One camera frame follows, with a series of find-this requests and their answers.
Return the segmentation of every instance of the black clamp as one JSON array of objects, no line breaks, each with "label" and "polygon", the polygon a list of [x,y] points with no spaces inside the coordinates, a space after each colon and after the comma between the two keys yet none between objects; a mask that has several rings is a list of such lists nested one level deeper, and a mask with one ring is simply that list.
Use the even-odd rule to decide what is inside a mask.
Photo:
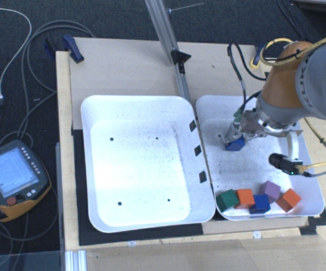
[{"label": "black clamp", "polygon": [[173,49],[170,53],[173,59],[174,64],[178,64],[180,74],[185,74],[184,63],[191,58],[192,56],[183,52],[180,52],[176,49]]},{"label": "black clamp", "polygon": [[82,61],[84,61],[84,57],[81,55],[79,48],[77,48],[75,39],[73,39],[73,37],[69,34],[66,34],[63,37],[63,44],[64,46],[71,51],[70,53],[70,57],[76,62],[76,63],[80,63]]}]

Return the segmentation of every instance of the white cable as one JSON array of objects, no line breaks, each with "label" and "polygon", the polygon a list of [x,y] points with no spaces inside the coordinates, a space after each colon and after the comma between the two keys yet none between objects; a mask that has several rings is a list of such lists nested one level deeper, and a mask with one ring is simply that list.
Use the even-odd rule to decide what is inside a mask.
[{"label": "white cable", "polygon": [[25,46],[25,44],[29,40],[29,38],[31,36],[31,33],[32,33],[32,25],[31,25],[31,21],[28,19],[28,17],[26,15],[24,15],[23,13],[19,12],[19,11],[12,10],[12,9],[5,9],[5,8],[0,8],[0,10],[17,13],[17,14],[21,15],[23,18],[25,18],[27,20],[28,24],[29,24],[29,33],[27,35],[27,38],[25,39],[25,41],[21,45],[20,49],[12,57],[12,59],[10,60],[10,62],[8,63],[8,65],[5,67],[5,69],[3,70],[2,74],[1,74],[1,78],[0,78],[0,104],[3,105],[3,94],[2,94],[2,81],[3,81],[3,77],[5,76],[5,73],[6,73],[7,69],[8,69],[8,67],[10,66],[10,64],[15,60],[15,58],[17,57],[17,55],[21,52],[21,50],[23,49],[23,47]]}]

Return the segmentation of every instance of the white tray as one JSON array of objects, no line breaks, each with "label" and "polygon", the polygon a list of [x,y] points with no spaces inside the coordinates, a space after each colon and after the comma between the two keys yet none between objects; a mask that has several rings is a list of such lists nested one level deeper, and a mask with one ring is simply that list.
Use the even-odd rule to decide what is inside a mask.
[{"label": "white tray", "polygon": [[212,218],[215,199],[203,153],[195,153],[201,141],[191,129],[190,103],[93,95],[81,115],[89,218],[96,229],[112,233]]},{"label": "white tray", "polygon": [[[226,151],[223,137],[233,121],[233,114],[242,105],[243,98],[235,96],[206,95],[200,97],[196,103],[198,122],[202,133],[208,166],[215,195],[229,189],[252,189],[257,194],[261,184],[270,180],[281,186],[281,192],[292,188],[301,201],[288,213],[276,203],[265,214],[249,213],[248,209],[228,209],[220,214],[229,220],[247,220],[252,218],[316,216],[322,213],[324,199],[316,178],[304,176],[289,176],[274,168],[268,162],[271,153],[288,154],[288,145],[285,138],[267,136],[249,141],[239,151]],[[255,107],[255,100],[251,100],[247,110]],[[303,163],[311,164],[303,135],[298,137],[299,158]]]}]

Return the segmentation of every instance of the blue cable clip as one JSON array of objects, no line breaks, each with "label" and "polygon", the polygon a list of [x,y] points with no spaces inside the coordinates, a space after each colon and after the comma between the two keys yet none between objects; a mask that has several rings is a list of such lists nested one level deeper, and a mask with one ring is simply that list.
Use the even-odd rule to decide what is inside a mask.
[{"label": "blue cable clip", "polygon": [[82,61],[84,61],[84,57],[81,55],[79,48],[77,48],[76,45],[76,41],[75,39],[73,39],[73,37],[69,34],[66,34],[63,39],[63,44],[65,45],[65,47],[71,51],[70,53],[70,57],[76,62],[76,63],[80,63]]}]

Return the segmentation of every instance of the green cube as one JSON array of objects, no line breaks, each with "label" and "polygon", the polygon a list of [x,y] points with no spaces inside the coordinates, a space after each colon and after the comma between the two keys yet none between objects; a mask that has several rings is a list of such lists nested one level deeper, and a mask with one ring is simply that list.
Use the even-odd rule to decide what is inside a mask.
[{"label": "green cube", "polygon": [[236,193],[232,189],[219,194],[216,200],[218,208],[221,212],[224,212],[228,208],[234,207],[240,202]]}]

